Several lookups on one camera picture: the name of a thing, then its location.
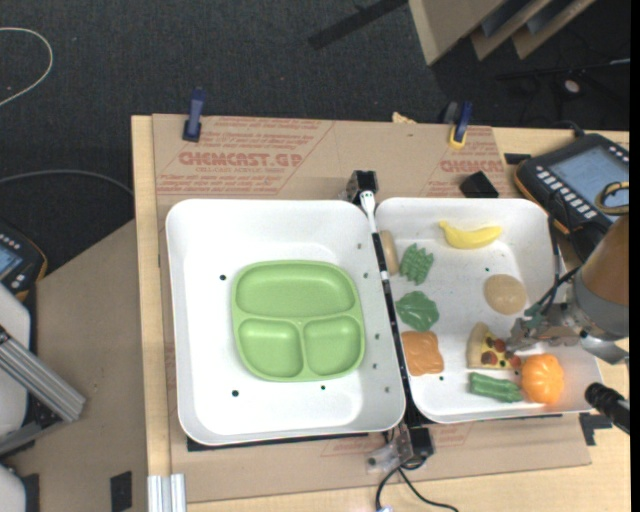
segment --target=clamp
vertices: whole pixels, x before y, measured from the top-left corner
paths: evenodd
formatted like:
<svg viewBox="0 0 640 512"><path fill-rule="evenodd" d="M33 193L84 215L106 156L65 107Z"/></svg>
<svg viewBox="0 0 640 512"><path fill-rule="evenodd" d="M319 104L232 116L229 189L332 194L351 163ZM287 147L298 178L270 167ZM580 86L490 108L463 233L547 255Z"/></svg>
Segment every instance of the clamp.
<svg viewBox="0 0 640 512"><path fill-rule="evenodd" d="M456 109L455 112L457 115L457 120L454 121L452 109ZM449 145L454 149L462 149L467 142L467 128L469 127L469 122L471 121L471 112L473 108L470 101L464 101L462 106L457 109L457 105L455 103L451 103L447 110L449 122L454 123L451 127L451 131L449 133Z"/></svg>
<svg viewBox="0 0 640 512"><path fill-rule="evenodd" d="M182 139L189 142L198 142L200 140L200 130L202 123L200 116L204 107L204 90L196 87L191 93L191 101L189 102L189 119L184 123Z"/></svg>

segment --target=green divided plate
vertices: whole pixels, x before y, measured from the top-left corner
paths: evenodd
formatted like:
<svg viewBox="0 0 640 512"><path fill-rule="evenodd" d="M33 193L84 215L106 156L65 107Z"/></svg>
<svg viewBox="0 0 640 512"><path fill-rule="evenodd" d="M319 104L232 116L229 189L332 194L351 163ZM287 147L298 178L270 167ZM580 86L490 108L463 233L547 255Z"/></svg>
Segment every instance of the green divided plate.
<svg viewBox="0 0 640 512"><path fill-rule="evenodd" d="M284 260L244 267L233 282L231 314L240 357L258 377L330 379L362 361L360 299L336 265Z"/></svg>

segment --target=wooden table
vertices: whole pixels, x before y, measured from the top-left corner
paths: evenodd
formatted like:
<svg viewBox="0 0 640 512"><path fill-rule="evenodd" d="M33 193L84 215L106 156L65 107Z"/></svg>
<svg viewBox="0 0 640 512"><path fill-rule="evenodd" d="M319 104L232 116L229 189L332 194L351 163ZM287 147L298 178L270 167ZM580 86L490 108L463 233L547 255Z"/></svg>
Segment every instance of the wooden table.
<svg viewBox="0 0 640 512"><path fill-rule="evenodd" d="M572 138L570 131L495 128L500 153L538 154L560 147ZM628 144L628 133L606 133ZM134 184L144 394L149 475L171 474L171 455L163 348L161 279L158 268L158 217L156 211L153 125L150 116L132 118ZM622 346L628 346L628 340ZM601 364L606 385L628 396L624 366ZM451 503L461 511L522 510L624 511L631 509L630 438L618 429L596 434L589 466L524 473L497 474L417 483L417 489L437 502ZM304 492L282 496L216 501L189 505L191 512L209 511L372 511L374 487ZM404 484L388 485L383 503L396 512L429 510Z"/></svg>

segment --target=blue clamp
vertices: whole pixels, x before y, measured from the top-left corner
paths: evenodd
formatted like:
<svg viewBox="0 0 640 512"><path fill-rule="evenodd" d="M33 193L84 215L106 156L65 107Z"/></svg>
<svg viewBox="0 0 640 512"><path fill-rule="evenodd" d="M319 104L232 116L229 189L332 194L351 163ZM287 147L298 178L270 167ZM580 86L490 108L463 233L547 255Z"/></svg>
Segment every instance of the blue clamp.
<svg viewBox="0 0 640 512"><path fill-rule="evenodd" d="M184 123L184 131L182 132L183 140L188 140L189 142L198 142L200 140L200 130L202 128L200 116L202 115L202 107L204 107L204 90L196 87L191 93L189 119Z"/></svg>
<svg viewBox="0 0 640 512"><path fill-rule="evenodd" d="M471 121L472 106L470 101L462 103L458 122L451 128L449 145L454 149L462 149L467 141L467 128Z"/></svg>

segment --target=black connector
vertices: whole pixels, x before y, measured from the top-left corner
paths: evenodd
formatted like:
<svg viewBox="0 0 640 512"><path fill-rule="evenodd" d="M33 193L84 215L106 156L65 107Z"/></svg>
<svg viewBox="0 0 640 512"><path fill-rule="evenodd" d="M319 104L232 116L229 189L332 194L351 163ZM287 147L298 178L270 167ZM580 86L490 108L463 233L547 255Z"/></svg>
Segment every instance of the black connector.
<svg viewBox="0 0 640 512"><path fill-rule="evenodd" d="M505 153L504 159L509 165L518 165L525 160L529 160L531 155L525 153Z"/></svg>
<svg viewBox="0 0 640 512"><path fill-rule="evenodd" d="M585 391L584 398L620 430L631 433L631 411L624 397L615 389L594 382Z"/></svg>
<svg viewBox="0 0 640 512"><path fill-rule="evenodd" d="M365 190L373 194L378 191L376 171L353 171L347 183L347 200L360 206L360 192Z"/></svg>
<svg viewBox="0 0 640 512"><path fill-rule="evenodd" d="M498 191L482 171L474 172L460 184L460 191L465 197L498 197Z"/></svg>
<svg viewBox="0 0 640 512"><path fill-rule="evenodd" d="M435 453L431 433L426 427L414 427L409 429L409 437L411 438L411 446L413 454L426 460Z"/></svg>

